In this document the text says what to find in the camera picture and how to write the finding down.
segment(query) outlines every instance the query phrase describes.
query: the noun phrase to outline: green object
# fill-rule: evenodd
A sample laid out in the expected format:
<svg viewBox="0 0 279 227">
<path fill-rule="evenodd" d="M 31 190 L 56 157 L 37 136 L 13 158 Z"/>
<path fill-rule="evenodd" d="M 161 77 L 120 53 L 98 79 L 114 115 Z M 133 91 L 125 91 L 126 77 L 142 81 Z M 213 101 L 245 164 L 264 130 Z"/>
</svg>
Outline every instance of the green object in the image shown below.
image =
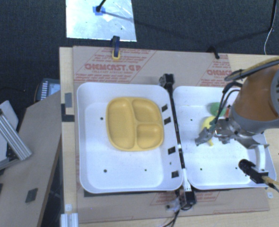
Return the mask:
<svg viewBox="0 0 279 227">
<path fill-rule="evenodd" d="M 211 114 L 213 116 L 216 116 L 218 114 L 218 109 L 219 109 L 219 104 L 220 103 L 212 103 L 211 104 L 211 108 L 210 108 L 210 111 L 211 111 Z M 224 114 L 226 113 L 226 108 L 223 108 L 223 110 L 221 111 L 220 113 L 220 117 L 223 116 Z"/>
</svg>

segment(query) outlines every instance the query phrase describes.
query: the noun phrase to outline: dark floor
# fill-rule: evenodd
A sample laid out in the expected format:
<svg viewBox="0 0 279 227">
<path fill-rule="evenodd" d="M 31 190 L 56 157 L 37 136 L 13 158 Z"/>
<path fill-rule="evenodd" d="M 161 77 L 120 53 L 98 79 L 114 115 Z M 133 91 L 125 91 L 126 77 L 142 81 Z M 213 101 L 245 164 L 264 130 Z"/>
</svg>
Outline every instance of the dark floor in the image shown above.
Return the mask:
<svg viewBox="0 0 279 227">
<path fill-rule="evenodd" d="M 131 1 L 137 42 L 122 47 L 264 54 L 273 0 Z M 59 47 L 109 45 L 68 39 L 65 30 L 65 0 L 0 0 L 0 103 L 9 100 L 17 114 L 33 104 L 40 81 L 59 78 Z M 279 0 L 266 51 L 279 54 Z"/>
</svg>

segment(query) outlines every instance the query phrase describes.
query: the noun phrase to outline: white cable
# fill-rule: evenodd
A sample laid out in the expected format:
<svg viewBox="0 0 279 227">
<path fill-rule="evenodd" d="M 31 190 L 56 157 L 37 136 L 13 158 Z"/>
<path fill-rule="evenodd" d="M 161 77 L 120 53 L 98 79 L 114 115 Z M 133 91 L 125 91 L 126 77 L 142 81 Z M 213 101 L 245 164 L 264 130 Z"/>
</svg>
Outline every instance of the white cable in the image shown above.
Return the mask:
<svg viewBox="0 0 279 227">
<path fill-rule="evenodd" d="M 264 54 L 265 54 L 265 55 L 267 54 L 267 53 L 266 53 L 266 44 L 267 44 L 267 42 L 268 42 L 269 36 L 270 36 L 270 34 L 271 34 L 272 30 L 273 30 L 273 26 L 274 26 L 274 21 L 275 21 L 275 17 L 276 17 L 276 8 L 277 8 L 277 6 L 275 6 L 274 18 L 273 18 L 272 27 L 271 27 L 271 29 L 270 29 L 270 31 L 269 31 L 269 33 L 268 33 L 266 42 L 264 43 L 264 46 L 263 46 L 263 51 L 264 51 Z"/>
</svg>

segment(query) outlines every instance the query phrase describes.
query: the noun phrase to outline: robotic arm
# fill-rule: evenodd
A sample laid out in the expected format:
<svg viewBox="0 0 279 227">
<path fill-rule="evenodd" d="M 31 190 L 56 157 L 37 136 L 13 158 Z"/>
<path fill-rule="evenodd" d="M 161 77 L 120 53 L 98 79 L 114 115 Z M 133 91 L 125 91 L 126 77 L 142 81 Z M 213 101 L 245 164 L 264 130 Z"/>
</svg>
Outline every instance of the robotic arm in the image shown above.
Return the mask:
<svg viewBox="0 0 279 227">
<path fill-rule="evenodd" d="M 218 120 L 216 117 L 210 123 L 211 127 L 204 128 L 195 139 L 196 145 L 214 136 L 223 144 L 235 139 L 246 148 L 254 148 L 260 145 L 256 135 L 266 129 L 279 128 L 278 64 L 279 57 L 275 57 L 225 78 L 226 81 L 236 81 L 247 77 L 247 80 L 231 106 L 228 118 Z"/>
</svg>

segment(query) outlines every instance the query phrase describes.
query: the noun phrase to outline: yellow divided plate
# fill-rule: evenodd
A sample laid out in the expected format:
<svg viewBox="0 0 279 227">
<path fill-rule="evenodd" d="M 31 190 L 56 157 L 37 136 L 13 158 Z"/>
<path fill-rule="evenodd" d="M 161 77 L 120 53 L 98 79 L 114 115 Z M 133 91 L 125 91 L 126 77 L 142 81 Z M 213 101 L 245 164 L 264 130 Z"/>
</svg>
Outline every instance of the yellow divided plate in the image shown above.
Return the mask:
<svg viewBox="0 0 279 227">
<path fill-rule="evenodd" d="M 164 127 L 158 106 L 140 97 L 118 97 L 106 110 L 108 138 L 120 150 L 155 149 L 163 143 Z"/>
</svg>

